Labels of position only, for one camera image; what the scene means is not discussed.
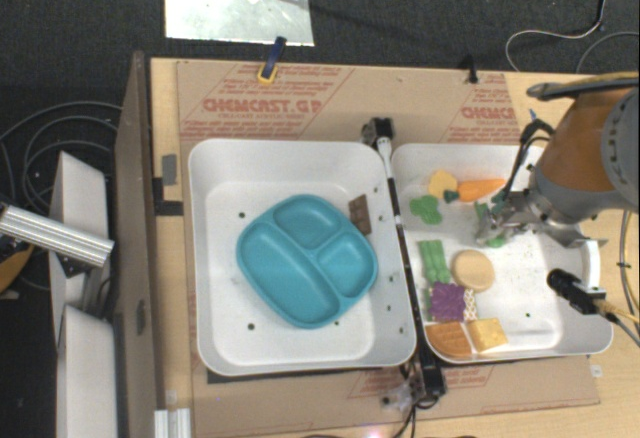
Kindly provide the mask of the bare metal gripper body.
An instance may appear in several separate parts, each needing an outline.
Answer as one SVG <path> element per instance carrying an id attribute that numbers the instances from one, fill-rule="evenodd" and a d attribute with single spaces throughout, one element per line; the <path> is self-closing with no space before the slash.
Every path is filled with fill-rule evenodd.
<path id="1" fill-rule="evenodd" d="M 528 232 L 544 234 L 566 248 L 577 248 L 588 240 L 595 241 L 599 247 L 609 242 L 606 238 L 585 235 L 577 222 L 555 211 L 549 201 L 535 190 L 513 191 L 508 196 L 500 193 L 492 207 L 492 219 L 503 210 L 514 213 L 517 227 L 512 237 Z"/>

